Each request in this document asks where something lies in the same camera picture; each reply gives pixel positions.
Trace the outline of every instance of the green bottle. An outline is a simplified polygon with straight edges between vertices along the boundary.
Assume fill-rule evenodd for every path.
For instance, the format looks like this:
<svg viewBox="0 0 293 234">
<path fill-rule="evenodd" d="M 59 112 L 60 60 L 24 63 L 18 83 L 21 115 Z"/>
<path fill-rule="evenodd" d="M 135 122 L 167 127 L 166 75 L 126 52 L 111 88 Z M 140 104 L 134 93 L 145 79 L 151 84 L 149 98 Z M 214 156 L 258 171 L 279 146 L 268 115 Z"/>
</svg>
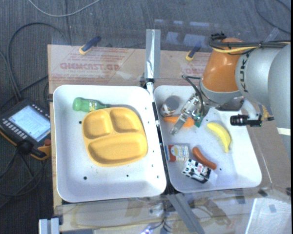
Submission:
<svg viewBox="0 0 293 234">
<path fill-rule="evenodd" d="M 98 100 L 94 100 L 94 99 L 84 99 L 84 98 L 77 97 L 73 101 L 73 110 L 75 111 L 84 111 L 88 113 L 94 110 L 108 108 L 108 107 L 110 107 L 110 105 L 102 104 Z"/>
</svg>

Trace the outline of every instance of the banana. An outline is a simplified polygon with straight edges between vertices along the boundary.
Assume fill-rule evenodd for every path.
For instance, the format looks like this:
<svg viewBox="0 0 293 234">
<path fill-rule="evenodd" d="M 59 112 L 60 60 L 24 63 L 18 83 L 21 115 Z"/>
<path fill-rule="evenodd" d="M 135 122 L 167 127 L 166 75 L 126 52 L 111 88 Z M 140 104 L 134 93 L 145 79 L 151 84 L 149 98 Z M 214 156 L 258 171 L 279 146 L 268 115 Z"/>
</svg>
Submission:
<svg viewBox="0 0 293 234">
<path fill-rule="evenodd" d="M 212 130 L 217 136 L 220 137 L 225 149 L 224 152 L 227 153 L 229 151 L 229 145 L 231 143 L 231 137 L 228 131 L 220 124 L 216 122 L 209 122 L 207 127 Z"/>
</svg>

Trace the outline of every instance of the gray floor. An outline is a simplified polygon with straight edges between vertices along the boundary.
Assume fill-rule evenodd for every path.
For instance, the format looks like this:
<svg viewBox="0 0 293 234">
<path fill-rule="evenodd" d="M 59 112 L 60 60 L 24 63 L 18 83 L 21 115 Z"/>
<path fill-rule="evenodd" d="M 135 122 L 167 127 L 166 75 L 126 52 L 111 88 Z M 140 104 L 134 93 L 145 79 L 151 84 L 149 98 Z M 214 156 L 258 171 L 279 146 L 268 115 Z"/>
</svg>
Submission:
<svg viewBox="0 0 293 234">
<path fill-rule="evenodd" d="M 63 15 L 95 0 L 32 1 L 47 13 Z M 144 48 L 146 29 L 160 28 L 165 31 L 171 27 L 172 21 L 187 25 L 175 29 L 180 32 L 191 30 L 189 23 L 195 22 L 207 25 L 208 33 L 217 29 L 245 41 L 262 41 L 269 37 L 275 40 L 291 39 L 291 11 L 286 6 L 291 9 L 291 0 L 101 0 L 69 17 L 54 17 L 38 11 L 28 0 L 0 0 L 0 52 L 9 59 L 20 90 L 41 79 L 22 91 L 21 96 L 48 108 L 47 44 L 82 45 L 94 35 L 101 35 L 99 46 Z M 188 46 L 167 41 L 162 42 L 162 47 L 188 49 Z M 0 56 L 2 112 L 16 103 L 13 94 L 7 67 Z M 253 134 L 260 136 L 262 132 L 256 130 Z M 272 144 L 283 152 L 282 148 L 278 148 L 280 140 L 273 143 L 269 139 L 266 141 L 256 145 L 268 148 Z M 13 150 L 14 146 L 0 135 L 0 173 L 12 157 Z M 271 177 L 275 174 L 280 178 L 282 172 L 274 168 L 274 164 L 282 166 L 282 162 L 277 160 L 277 155 L 269 154 L 268 157 L 270 161 L 266 165 L 272 167 Z M 28 156 L 23 158 L 32 173 L 39 172 L 39 161 Z M 284 180 L 291 179 L 289 162 L 285 163 L 287 174 L 277 183 L 283 188 L 289 186 Z M 17 156 L 11 170 L 0 180 L 0 191 L 14 194 L 30 179 L 23 160 Z M 35 190 L 18 197 L 0 195 L 0 234 L 37 233 L 38 220 L 52 217 L 51 179 L 51 164 L 48 161 Z"/>
</svg>

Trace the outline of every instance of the brown sausage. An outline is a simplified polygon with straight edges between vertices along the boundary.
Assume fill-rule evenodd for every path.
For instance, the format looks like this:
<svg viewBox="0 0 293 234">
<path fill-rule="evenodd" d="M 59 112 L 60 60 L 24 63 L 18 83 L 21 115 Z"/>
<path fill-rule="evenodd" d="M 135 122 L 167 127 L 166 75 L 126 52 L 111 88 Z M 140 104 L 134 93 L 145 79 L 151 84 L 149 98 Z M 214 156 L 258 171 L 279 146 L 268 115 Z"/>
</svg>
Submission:
<svg viewBox="0 0 293 234">
<path fill-rule="evenodd" d="M 195 156 L 195 158 L 203 165 L 205 165 L 209 168 L 212 168 L 213 170 L 215 170 L 217 168 L 217 165 L 215 163 L 211 162 L 210 160 L 208 160 L 207 158 L 205 158 L 204 155 L 201 153 L 200 149 L 198 149 L 197 147 L 193 147 L 192 152 L 193 152 L 193 155 Z"/>
</svg>

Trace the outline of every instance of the yellow plate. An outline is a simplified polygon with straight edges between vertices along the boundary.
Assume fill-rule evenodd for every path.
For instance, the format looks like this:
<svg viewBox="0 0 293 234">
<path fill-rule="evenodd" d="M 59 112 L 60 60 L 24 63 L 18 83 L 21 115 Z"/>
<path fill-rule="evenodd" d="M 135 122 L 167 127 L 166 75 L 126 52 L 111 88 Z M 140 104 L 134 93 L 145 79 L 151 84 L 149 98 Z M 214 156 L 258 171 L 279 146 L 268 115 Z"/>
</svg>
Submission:
<svg viewBox="0 0 293 234">
<path fill-rule="evenodd" d="M 92 111 L 82 120 L 90 159 L 100 166 L 125 165 L 147 153 L 147 137 L 137 114 L 125 107 Z"/>
</svg>

